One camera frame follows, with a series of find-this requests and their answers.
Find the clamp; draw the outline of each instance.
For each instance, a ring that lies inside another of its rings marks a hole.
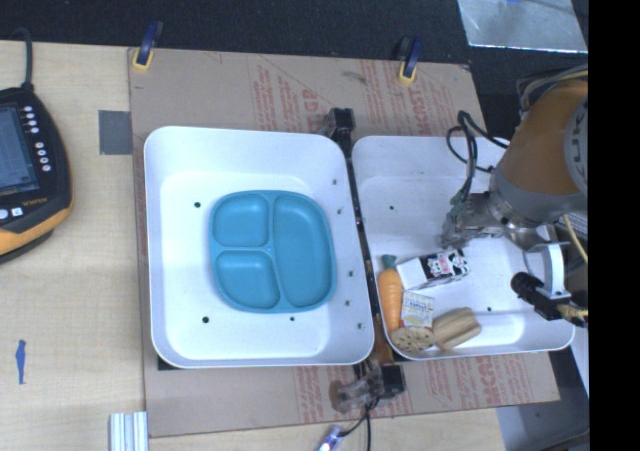
[[[416,79],[418,58],[421,51],[422,42],[420,41],[420,37],[416,36],[411,43],[409,51],[404,55],[404,61],[400,65],[400,72],[398,73],[400,83],[405,86],[411,85]]]
[[[160,40],[162,34],[162,22],[150,19],[147,30],[142,38],[142,45],[136,48],[131,64],[138,70],[148,71],[153,59],[153,48]]]

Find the gray square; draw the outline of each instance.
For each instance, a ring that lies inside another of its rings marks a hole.
[[[471,46],[586,53],[571,0],[458,0]]]

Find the cookie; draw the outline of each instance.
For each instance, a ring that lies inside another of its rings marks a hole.
[[[389,336],[391,342],[400,350],[415,353],[431,348],[436,338],[433,331],[427,327],[400,327]]]

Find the orange carrot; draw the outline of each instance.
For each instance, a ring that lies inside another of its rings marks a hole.
[[[384,270],[378,275],[378,296],[382,308],[382,317],[387,334],[400,326],[400,311],[402,310],[402,280],[394,268],[396,257],[382,256]]]

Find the cardboard sheet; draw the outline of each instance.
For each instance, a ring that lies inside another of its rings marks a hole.
[[[399,63],[157,49],[149,71],[131,67],[144,381],[152,437],[357,419],[329,399],[349,366],[177,370],[162,367],[150,336],[142,150],[165,125],[317,132],[333,107],[352,108],[354,138],[444,136],[459,110],[483,125],[473,80],[461,65],[418,64],[397,81]],[[403,363],[407,390],[373,417],[556,401],[547,353]]]

